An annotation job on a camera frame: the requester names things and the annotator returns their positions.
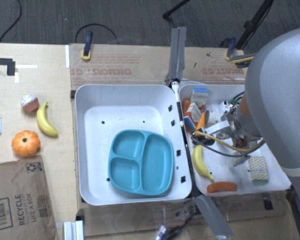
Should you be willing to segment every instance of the blue divided plate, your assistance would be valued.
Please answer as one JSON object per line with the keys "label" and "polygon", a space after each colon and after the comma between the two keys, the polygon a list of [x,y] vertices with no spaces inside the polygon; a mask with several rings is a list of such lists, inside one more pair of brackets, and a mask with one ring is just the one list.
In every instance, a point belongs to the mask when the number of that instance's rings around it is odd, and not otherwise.
{"label": "blue divided plate", "polygon": [[171,184],[173,167],[173,146],[162,135],[123,130],[112,141],[108,174],[112,184],[120,190],[161,195]]}

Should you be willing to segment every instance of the orange pumpkin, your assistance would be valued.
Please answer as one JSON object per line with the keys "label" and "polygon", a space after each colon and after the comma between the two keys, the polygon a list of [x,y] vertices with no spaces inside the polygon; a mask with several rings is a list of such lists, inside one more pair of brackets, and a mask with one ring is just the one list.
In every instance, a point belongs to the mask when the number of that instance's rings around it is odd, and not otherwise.
{"label": "orange pumpkin", "polygon": [[21,157],[33,155],[40,144],[38,134],[29,130],[18,132],[12,139],[13,151]]}

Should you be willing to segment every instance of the cupcake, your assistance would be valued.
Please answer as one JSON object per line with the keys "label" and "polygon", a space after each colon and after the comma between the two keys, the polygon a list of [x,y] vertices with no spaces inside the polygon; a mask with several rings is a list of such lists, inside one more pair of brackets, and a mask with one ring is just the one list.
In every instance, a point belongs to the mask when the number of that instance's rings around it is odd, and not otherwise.
{"label": "cupcake", "polygon": [[23,109],[27,112],[32,112],[35,109],[39,108],[38,98],[33,94],[27,94],[23,96],[20,103]]}

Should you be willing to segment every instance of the yellow banana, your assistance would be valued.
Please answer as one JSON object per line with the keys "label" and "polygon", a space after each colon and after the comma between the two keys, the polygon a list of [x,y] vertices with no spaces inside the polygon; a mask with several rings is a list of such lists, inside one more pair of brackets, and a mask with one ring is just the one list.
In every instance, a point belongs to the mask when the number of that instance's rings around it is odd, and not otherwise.
{"label": "yellow banana", "polygon": [[203,159],[203,148],[202,145],[196,145],[192,152],[192,162],[194,165],[195,170],[198,174],[202,176],[208,177],[211,181],[214,179],[214,177],[209,173]]}
{"label": "yellow banana", "polygon": [[36,112],[36,120],[40,129],[47,135],[57,136],[57,129],[49,122],[47,116],[47,104],[45,101],[41,107]]}

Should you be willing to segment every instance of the gray carpet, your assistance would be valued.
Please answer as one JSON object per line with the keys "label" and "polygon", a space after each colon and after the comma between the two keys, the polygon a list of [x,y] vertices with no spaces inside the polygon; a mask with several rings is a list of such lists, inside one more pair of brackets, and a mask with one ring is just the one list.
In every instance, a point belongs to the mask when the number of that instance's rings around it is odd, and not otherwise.
{"label": "gray carpet", "polygon": [[[225,38],[238,41],[247,20],[264,0],[191,0],[169,19],[162,15],[183,0],[0,0],[1,43],[84,43],[88,30],[94,44],[170,46],[171,29],[187,28],[187,47],[219,47]],[[300,28],[300,0],[274,0],[244,52],[255,53],[270,40]]]}

